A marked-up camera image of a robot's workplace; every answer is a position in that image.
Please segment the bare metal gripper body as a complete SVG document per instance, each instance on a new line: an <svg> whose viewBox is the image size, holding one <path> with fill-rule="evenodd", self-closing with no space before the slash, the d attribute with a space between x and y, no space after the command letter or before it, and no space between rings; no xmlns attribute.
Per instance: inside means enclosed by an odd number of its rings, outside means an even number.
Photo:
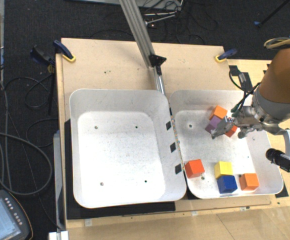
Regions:
<svg viewBox="0 0 290 240"><path fill-rule="evenodd" d="M242 132L267 131L280 132L280 121L260 107L243 106L232 113L234 124Z"/></svg>

